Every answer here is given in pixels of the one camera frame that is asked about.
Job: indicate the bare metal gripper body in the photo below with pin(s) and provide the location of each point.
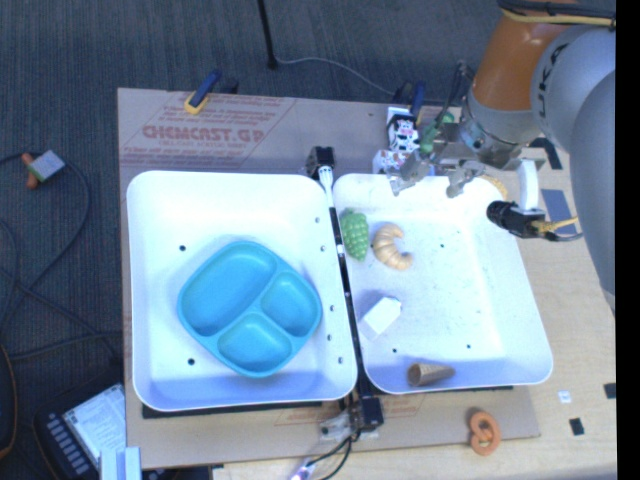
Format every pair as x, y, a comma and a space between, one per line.
465, 149

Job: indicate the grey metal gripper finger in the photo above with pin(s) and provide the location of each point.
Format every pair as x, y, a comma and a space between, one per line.
462, 177
409, 172

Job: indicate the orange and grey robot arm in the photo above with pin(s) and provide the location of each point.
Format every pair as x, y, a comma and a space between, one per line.
575, 93

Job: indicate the white cow print carton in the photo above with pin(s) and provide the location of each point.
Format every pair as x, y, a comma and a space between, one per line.
402, 135

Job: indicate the tan croissant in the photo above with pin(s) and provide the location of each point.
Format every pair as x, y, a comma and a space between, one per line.
387, 248

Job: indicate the green grapes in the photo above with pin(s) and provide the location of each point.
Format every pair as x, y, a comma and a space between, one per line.
355, 233

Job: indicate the thin black and white rod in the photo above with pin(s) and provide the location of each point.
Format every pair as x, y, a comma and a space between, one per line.
345, 268

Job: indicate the white plastic tray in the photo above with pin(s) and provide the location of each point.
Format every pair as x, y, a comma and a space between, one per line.
160, 318
460, 293

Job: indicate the brown ice cream cone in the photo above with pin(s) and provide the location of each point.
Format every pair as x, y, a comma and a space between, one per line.
427, 374

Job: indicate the brown cardboard board red print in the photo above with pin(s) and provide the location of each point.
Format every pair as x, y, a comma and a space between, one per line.
210, 128

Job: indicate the blue divided plate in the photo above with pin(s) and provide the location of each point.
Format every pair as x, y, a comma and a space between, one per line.
235, 288

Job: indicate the orange pretzel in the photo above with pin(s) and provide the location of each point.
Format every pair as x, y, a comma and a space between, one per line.
485, 430

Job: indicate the black cylinder on white bracket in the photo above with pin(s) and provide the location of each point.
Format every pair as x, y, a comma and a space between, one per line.
510, 215

